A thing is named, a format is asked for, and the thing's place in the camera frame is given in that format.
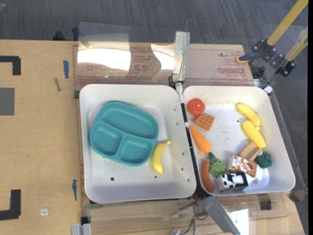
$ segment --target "yellow banana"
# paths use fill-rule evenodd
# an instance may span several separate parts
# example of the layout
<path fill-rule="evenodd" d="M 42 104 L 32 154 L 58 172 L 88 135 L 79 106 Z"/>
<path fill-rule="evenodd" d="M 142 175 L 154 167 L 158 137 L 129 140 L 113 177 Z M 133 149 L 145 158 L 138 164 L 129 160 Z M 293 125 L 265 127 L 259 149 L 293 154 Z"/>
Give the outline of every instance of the yellow banana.
<path fill-rule="evenodd" d="M 266 146 L 265 140 L 261 133 L 250 120 L 243 122 L 243 130 L 245 131 L 248 138 L 253 141 L 257 147 L 263 149 Z"/>
<path fill-rule="evenodd" d="M 259 126 L 260 126 L 261 121 L 258 115 L 256 115 L 256 113 L 249 106 L 245 104 L 239 103 L 236 106 L 237 106 L 237 109 L 254 124 L 257 130 L 260 130 Z"/>
<path fill-rule="evenodd" d="M 163 165 L 162 165 L 162 160 L 161 160 L 162 154 L 166 146 L 169 144 L 171 144 L 170 140 L 168 140 L 167 142 L 158 143 L 155 147 L 155 150 L 153 151 L 151 155 L 152 167 L 158 174 L 161 174 L 161 175 L 163 174 Z"/>

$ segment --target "toy tomato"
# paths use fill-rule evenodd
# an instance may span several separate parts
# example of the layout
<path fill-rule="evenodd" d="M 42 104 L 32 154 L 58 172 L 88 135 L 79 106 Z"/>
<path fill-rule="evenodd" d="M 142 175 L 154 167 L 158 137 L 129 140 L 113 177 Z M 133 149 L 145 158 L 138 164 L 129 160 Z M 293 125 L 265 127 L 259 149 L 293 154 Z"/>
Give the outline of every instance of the toy tomato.
<path fill-rule="evenodd" d="M 197 116 L 197 115 L 200 115 L 202 112 L 204 112 L 205 105 L 200 99 L 195 98 L 189 101 L 188 110 L 192 115 Z"/>

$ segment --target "yellow corn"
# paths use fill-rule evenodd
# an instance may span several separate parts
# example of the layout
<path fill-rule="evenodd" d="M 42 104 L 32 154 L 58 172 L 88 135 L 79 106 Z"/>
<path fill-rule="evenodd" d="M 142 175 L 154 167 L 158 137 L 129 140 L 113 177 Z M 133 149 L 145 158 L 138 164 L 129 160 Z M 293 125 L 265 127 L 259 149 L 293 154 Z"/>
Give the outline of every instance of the yellow corn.
<path fill-rule="evenodd" d="M 258 115 L 256 115 L 256 113 L 249 106 L 245 104 L 239 103 L 236 106 L 237 106 L 237 109 L 254 124 L 256 129 L 260 130 L 259 126 L 260 126 L 261 121 Z"/>
<path fill-rule="evenodd" d="M 243 130 L 245 131 L 248 138 L 254 142 L 257 147 L 263 149 L 266 146 L 264 138 L 250 120 L 243 122 Z"/>

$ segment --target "orange carrot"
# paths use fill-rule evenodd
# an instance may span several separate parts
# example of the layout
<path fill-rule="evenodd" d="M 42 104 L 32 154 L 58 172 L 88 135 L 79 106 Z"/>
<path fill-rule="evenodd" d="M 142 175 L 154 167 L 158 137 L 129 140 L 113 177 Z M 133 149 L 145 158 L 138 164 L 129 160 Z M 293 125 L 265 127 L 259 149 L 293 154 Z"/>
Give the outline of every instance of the orange carrot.
<path fill-rule="evenodd" d="M 194 126 L 190 126 L 190 131 L 192 133 L 192 136 L 194 137 L 200 151 L 204 153 L 211 152 L 211 144 L 206 138 L 198 131 Z"/>

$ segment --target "white tray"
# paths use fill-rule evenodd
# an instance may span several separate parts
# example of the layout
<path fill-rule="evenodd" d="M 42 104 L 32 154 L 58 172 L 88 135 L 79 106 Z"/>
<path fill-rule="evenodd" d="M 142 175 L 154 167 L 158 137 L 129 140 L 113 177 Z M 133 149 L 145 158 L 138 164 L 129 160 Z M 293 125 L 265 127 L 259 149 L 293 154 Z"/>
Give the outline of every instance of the white tray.
<path fill-rule="evenodd" d="M 179 96 L 163 85 L 87 85 L 80 91 L 85 189 L 95 203 L 186 198 L 196 190 L 196 178 Z M 133 105 L 155 117 L 157 143 L 171 140 L 162 155 L 164 173 L 157 174 L 150 159 L 140 166 L 120 164 L 97 154 L 89 135 L 102 106 L 109 101 Z"/>
<path fill-rule="evenodd" d="M 218 192 L 216 178 L 210 175 L 215 185 L 214 192 L 208 192 L 214 196 L 230 196 L 242 194 L 257 194 L 290 191 L 295 185 L 293 169 L 281 136 L 277 120 L 266 92 L 257 87 L 239 86 L 189 86 L 183 92 L 184 103 L 193 98 L 201 99 L 206 105 L 204 113 L 215 117 L 209 131 L 200 132 L 210 141 L 212 153 L 224 163 L 229 157 L 238 154 L 249 142 L 241 128 L 244 120 L 247 120 L 238 110 L 237 103 L 243 103 L 251 107 L 261 119 L 260 133 L 263 135 L 267 146 L 263 149 L 271 154 L 272 166 L 264 169 L 261 181 L 254 180 L 250 186 L 243 190 Z M 193 125 L 194 116 L 187 110 L 189 125 Z M 208 155 L 201 152 L 193 141 L 193 147 L 197 160 L 198 171 Z"/>

